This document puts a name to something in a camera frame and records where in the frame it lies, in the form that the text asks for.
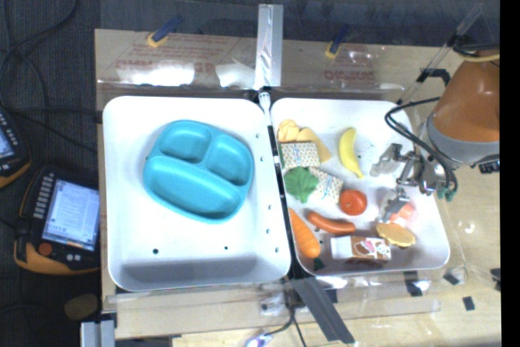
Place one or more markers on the yellow biscuit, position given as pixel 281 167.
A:
pixel 395 235

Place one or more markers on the yellow toy croissant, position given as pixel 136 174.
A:
pixel 287 130

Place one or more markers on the yellow toy cheese slice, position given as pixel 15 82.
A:
pixel 323 150

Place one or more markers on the green toy broccoli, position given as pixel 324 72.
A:
pixel 300 183

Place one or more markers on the thin black and white rod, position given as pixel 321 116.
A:
pixel 265 101

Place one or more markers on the white plastic tray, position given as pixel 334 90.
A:
pixel 378 118
pixel 183 252

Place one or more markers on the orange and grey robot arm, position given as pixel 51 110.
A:
pixel 467 114

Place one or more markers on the orange and white toy block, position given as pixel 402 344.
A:
pixel 406 212

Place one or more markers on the blue divided plate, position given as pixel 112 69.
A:
pixel 191 179

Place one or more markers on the yellow banana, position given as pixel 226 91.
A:
pixel 349 152

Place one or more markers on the brown cardboard board, red print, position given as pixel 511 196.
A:
pixel 308 61

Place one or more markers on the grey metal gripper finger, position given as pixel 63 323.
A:
pixel 395 204
pixel 388 159

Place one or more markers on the white and brown carton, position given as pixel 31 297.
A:
pixel 359 248

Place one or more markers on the orange sausage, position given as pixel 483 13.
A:
pixel 331 224

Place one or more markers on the orange toy tomato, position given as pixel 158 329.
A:
pixel 352 202

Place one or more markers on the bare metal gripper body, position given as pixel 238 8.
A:
pixel 426 174

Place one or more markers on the orange carrot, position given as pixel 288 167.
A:
pixel 304 239

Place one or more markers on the white and yellow patterned packet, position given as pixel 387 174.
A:
pixel 330 187
pixel 300 155

